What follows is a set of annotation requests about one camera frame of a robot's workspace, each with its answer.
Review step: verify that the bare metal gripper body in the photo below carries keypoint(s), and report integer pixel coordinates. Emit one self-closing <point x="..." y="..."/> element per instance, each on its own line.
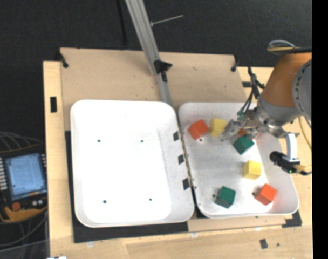
<point x="269" y="125"/>

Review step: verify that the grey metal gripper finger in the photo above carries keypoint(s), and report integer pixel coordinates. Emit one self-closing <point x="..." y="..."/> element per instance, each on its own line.
<point x="229" y="130"/>
<point x="252" y="134"/>

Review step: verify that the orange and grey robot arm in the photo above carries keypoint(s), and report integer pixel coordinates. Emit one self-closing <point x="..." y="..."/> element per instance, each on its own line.
<point x="284" y="85"/>

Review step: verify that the orange cube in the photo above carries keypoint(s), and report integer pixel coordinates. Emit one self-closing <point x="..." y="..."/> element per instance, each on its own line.
<point x="198" y="129"/>
<point x="266" y="194"/>
<point x="242" y="132"/>

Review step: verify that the yellow cube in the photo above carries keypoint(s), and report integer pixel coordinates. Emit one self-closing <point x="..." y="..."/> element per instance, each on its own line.
<point x="252" y="169"/>
<point x="217" y="127"/>

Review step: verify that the green cube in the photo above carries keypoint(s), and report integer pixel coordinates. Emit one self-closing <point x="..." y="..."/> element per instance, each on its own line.
<point x="225" y="197"/>
<point x="242" y="144"/>

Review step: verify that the white plastic tray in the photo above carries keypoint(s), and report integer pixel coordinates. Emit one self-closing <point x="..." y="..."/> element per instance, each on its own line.
<point x="126" y="166"/>
<point x="220" y="166"/>

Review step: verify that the black cylinder on white bracket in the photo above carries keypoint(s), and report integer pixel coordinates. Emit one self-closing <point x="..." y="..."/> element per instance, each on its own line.
<point x="282" y="159"/>

